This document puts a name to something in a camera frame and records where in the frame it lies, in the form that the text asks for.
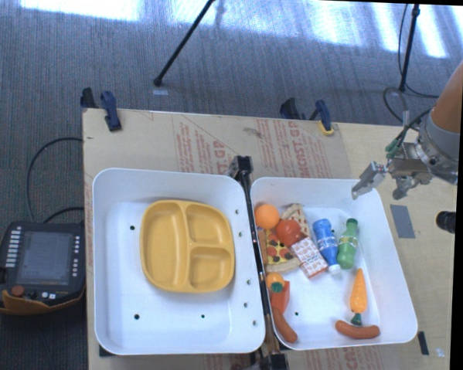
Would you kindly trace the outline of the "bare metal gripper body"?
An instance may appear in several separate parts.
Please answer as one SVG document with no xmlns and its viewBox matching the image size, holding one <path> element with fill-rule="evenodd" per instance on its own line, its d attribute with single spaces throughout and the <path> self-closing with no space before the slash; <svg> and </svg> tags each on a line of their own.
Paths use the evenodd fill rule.
<svg viewBox="0 0 463 370">
<path fill-rule="evenodd" d="M 415 142 L 394 139 L 387 145 L 387 169 L 395 177 L 409 175 L 418 185 L 428 185 L 438 178 L 456 186 L 458 183 L 459 143 L 438 145 L 433 141 Z"/>
</svg>

